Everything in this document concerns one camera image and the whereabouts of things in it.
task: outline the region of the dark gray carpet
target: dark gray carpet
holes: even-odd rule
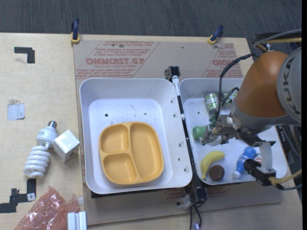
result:
[[[0,32],[245,37],[302,27],[302,0],[0,0]],[[289,51],[287,45],[275,49]]]

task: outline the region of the blue bottle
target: blue bottle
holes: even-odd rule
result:
[[[238,161],[236,162],[236,170],[232,173],[232,177],[235,179],[239,179],[241,177],[241,173],[245,170],[244,169],[244,162],[247,159],[253,159],[256,155],[256,150],[252,147],[246,147],[244,152],[239,157]]]

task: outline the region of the white tray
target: white tray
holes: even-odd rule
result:
[[[234,87],[240,88],[242,79],[223,79],[222,92],[228,92]],[[236,169],[236,161],[242,154],[245,147],[248,145],[241,140],[230,139],[229,143],[217,146],[209,144],[202,145],[198,140],[195,140],[192,135],[192,130],[195,126],[205,126],[209,124],[209,113],[206,109],[204,96],[210,92],[218,93],[219,79],[184,79],[179,85],[181,99],[183,102],[184,115],[187,122],[189,138],[192,146],[192,153],[199,178],[209,185],[233,184],[255,181],[255,178],[249,175],[246,171],[242,173],[240,179],[233,179],[232,172]],[[221,114],[229,114],[230,107],[223,107]],[[286,175],[287,161],[280,144],[275,127],[270,128],[259,134],[263,140],[274,140],[276,143],[272,146],[272,167],[275,169],[276,177],[281,178]],[[225,154],[225,158],[214,162],[212,166],[220,164],[225,170],[225,175],[220,181],[213,181],[209,176],[205,180],[202,179],[201,160],[209,152],[220,150]]]
[[[177,188],[188,185],[192,169],[174,85],[165,79],[87,79],[80,85],[85,178],[97,194]],[[146,122],[157,132],[164,169],[155,180],[133,185],[110,182],[99,156],[100,132],[122,122]]]

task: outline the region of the brown round object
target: brown round object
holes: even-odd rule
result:
[[[209,170],[209,176],[213,181],[220,181],[225,175],[225,170],[221,165],[214,165]]]

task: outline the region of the wooden table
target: wooden table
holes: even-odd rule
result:
[[[157,36],[114,36],[81,35],[81,40],[120,41],[168,41],[207,42],[205,37],[157,37]],[[249,53],[244,38],[221,38],[231,42],[238,56]],[[76,86],[73,62],[73,47],[69,34],[0,34],[0,203],[8,203],[11,188],[26,192],[23,173],[24,163],[40,129],[55,120],[59,134],[70,130],[79,137]],[[35,64],[27,64],[26,54],[14,53],[14,47],[32,47]],[[251,60],[240,63],[243,74]],[[7,120],[7,105],[10,100],[24,102],[25,118]],[[45,177],[37,180],[36,197],[39,198],[50,185],[65,198],[74,194],[83,197],[80,156],[64,164],[51,152],[51,162]],[[293,186],[289,181],[286,186]],[[20,203],[16,213],[0,214],[0,228],[14,229],[20,219],[31,209],[35,201]],[[283,191],[278,204],[241,207],[203,212],[201,229],[245,230],[302,229],[302,204],[296,190]],[[134,230],[134,229],[189,229],[189,214],[162,218],[108,223],[89,226],[88,229]]]

